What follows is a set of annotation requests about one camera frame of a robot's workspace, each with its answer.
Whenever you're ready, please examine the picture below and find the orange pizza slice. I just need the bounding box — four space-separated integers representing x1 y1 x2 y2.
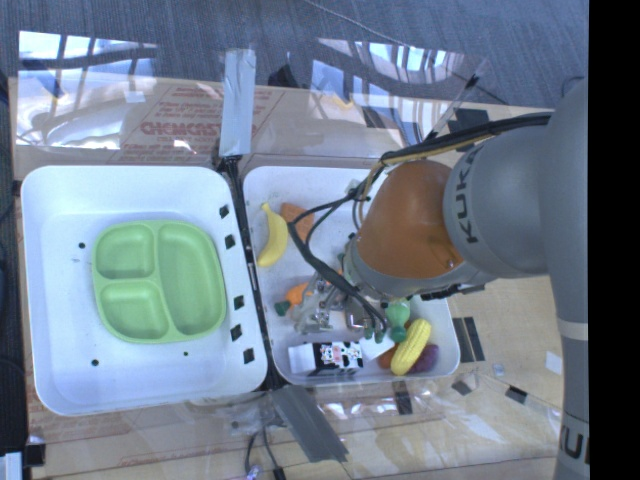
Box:
279 202 317 242

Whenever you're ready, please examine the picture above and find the yellow banana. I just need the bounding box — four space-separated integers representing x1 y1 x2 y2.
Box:
256 201 290 268

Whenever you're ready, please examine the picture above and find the purple toy eggplant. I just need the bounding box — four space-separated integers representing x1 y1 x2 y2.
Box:
412 343 441 374

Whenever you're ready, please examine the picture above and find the orange carrot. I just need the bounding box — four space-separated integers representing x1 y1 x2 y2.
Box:
273 281 314 315

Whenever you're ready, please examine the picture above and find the cow print milk carton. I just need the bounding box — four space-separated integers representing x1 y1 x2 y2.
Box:
288 341 365 376

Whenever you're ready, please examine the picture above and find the white plastic tray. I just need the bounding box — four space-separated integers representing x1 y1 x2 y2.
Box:
19 164 269 417
241 165 461 388

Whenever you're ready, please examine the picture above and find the brown cardboard board red print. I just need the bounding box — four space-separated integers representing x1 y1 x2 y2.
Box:
8 76 569 480

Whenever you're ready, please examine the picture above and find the yellow corn cob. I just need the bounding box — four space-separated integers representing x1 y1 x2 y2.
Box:
390 317 433 377

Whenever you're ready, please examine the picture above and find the green toy vegetable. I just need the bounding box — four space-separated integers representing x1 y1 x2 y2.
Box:
384 299 412 344

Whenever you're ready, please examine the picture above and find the green divided plate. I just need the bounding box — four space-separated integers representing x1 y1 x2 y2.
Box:
91 220 228 344

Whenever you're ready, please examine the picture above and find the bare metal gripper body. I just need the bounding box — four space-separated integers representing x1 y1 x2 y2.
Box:
308 270 372 330

